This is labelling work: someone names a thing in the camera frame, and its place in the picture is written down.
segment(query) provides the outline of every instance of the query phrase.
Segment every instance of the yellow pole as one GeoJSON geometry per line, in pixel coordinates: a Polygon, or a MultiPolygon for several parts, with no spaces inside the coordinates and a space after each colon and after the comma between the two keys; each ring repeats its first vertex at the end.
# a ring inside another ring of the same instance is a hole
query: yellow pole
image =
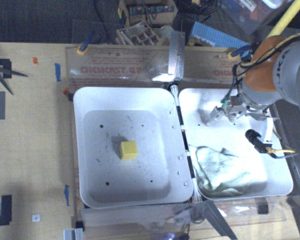
{"type": "Polygon", "coordinates": [[[293,3],[288,8],[288,10],[284,13],[281,19],[277,22],[277,24],[273,27],[271,32],[268,34],[267,38],[272,36],[279,36],[299,11],[300,11],[300,0],[294,0],[293,3]]]}

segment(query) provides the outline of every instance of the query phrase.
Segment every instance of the black cable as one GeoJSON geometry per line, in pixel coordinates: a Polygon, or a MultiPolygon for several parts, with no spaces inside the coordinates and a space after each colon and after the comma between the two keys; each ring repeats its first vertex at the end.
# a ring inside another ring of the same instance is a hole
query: black cable
{"type": "Polygon", "coordinates": [[[190,233],[190,223],[186,224],[182,229],[182,231],[180,231],[180,234],[177,235],[176,238],[174,238],[173,240],[189,240],[190,239],[189,233],[190,233]]]}
{"type": "Polygon", "coordinates": [[[205,217],[203,217],[201,220],[199,220],[199,221],[196,221],[196,220],[193,220],[193,221],[191,221],[193,224],[201,224],[202,222],[204,222],[205,221],[205,217]]]}
{"type": "Polygon", "coordinates": [[[148,18],[149,19],[149,25],[150,25],[151,28],[153,28],[154,26],[152,24],[151,18],[149,16],[148,8],[147,8],[144,0],[141,0],[141,3],[142,3],[142,6],[144,8],[144,11],[145,11],[145,21],[147,21],[147,18],[148,18]]]}
{"type": "Polygon", "coordinates": [[[235,64],[232,67],[232,83],[231,83],[229,91],[224,96],[224,98],[221,100],[221,103],[224,103],[226,100],[230,99],[231,93],[232,93],[234,87],[236,86],[236,82],[238,81],[238,78],[237,78],[237,67],[238,67],[238,65],[239,64],[235,64]]]}
{"type": "Polygon", "coordinates": [[[277,46],[274,46],[274,47],[270,48],[269,50],[267,50],[266,52],[264,52],[263,55],[254,64],[252,64],[250,66],[244,66],[244,65],[242,65],[242,62],[240,62],[239,65],[243,69],[250,70],[252,67],[258,66],[258,65],[262,64],[263,62],[267,61],[269,58],[271,58],[273,55],[275,55],[277,52],[279,52],[280,51],[279,49],[283,50],[284,48],[286,48],[290,44],[292,44],[294,42],[297,42],[297,41],[300,41],[300,36],[296,36],[296,37],[292,38],[291,40],[289,40],[289,41],[285,42],[284,44],[282,44],[279,48],[277,48],[277,46]],[[274,51],[271,54],[269,54],[267,57],[261,59],[265,54],[267,54],[272,49],[274,49],[274,51]]]}

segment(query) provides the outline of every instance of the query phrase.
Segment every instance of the wire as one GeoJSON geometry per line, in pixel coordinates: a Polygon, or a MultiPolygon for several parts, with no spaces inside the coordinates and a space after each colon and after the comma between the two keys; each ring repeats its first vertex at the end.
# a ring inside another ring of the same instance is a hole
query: wire
{"type": "Polygon", "coordinates": [[[142,3],[142,6],[143,6],[143,8],[144,8],[144,10],[145,10],[145,15],[146,15],[145,20],[147,21],[147,18],[148,18],[148,19],[149,19],[150,27],[153,28],[154,26],[153,26],[153,24],[152,24],[151,18],[150,18],[150,16],[149,16],[148,8],[147,8],[147,6],[146,6],[144,0],[141,0],[141,3],[142,3]]]}
{"type": "Polygon", "coordinates": [[[274,149],[270,146],[266,146],[265,149],[267,150],[267,154],[270,155],[274,159],[286,159],[286,158],[291,158],[291,157],[295,157],[295,156],[299,155],[299,153],[297,153],[294,150],[290,150],[290,149],[274,149]],[[276,153],[278,153],[278,152],[284,152],[284,153],[290,153],[290,154],[284,155],[284,156],[276,156],[276,153]]]}
{"type": "Polygon", "coordinates": [[[300,40],[300,33],[294,34],[294,35],[286,38],[285,40],[281,41],[279,44],[277,44],[273,48],[266,51],[258,60],[251,61],[251,62],[240,62],[239,65],[241,68],[243,68],[243,69],[248,68],[248,70],[249,70],[251,67],[260,65],[261,63],[265,62],[270,57],[272,57],[275,53],[280,52],[283,48],[287,47],[291,43],[294,43],[299,40],[300,40]]]}
{"type": "Polygon", "coordinates": [[[293,148],[279,135],[275,128],[273,128],[272,131],[277,136],[280,142],[282,142],[288,149],[293,150],[293,148]]]}
{"type": "Polygon", "coordinates": [[[189,234],[189,231],[190,231],[190,223],[188,224],[184,224],[180,230],[180,233],[184,233],[187,229],[187,234],[189,234]]]}
{"type": "Polygon", "coordinates": [[[198,220],[192,220],[191,222],[192,222],[193,224],[201,224],[202,222],[205,221],[205,219],[206,219],[205,217],[202,217],[201,220],[199,220],[199,221],[198,221],[198,220]]]}

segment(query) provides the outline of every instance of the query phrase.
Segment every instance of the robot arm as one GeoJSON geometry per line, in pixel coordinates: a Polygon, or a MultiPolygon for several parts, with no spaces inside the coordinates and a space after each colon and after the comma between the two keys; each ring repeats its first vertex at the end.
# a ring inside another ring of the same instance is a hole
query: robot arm
{"type": "Polygon", "coordinates": [[[221,116],[227,116],[231,122],[243,115],[264,120],[268,107],[280,99],[300,109],[300,33],[289,38],[271,36],[261,43],[251,62],[235,65],[233,83],[221,101],[222,107],[216,107],[205,123],[209,126],[221,116]],[[238,67],[244,70],[239,75],[238,67]],[[231,96],[235,85],[238,94],[231,96]]]}

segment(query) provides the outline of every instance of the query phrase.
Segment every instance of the white tray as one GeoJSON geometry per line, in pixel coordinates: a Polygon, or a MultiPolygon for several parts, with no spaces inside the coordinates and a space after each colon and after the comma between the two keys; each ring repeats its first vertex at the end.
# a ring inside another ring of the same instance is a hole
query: white tray
{"type": "Polygon", "coordinates": [[[192,196],[177,109],[167,90],[84,87],[73,103],[80,195],[87,206],[181,203],[192,196]],[[136,141],[136,159],[119,158],[122,141],[136,141]]]}
{"type": "MultiPolygon", "coordinates": [[[[207,146],[214,150],[227,149],[240,157],[253,176],[252,184],[242,195],[231,197],[209,197],[212,200],[243,199],[271,196],[285,196],[293,189],[293,180],[286,159],[274,159],[260,154],[247,140],[245,133],[253,129],[259,133],[265,128],[265,121],[256,121],[250,116],[231,123],[227,117],[210,126],[203,123],[215,106],[227,93],[227,89],[184,89],[179,94],[180,107],[189,145],[207,146]]],[[[273,135],[273,148],[281,149],[279,139],[273,135]]]]}

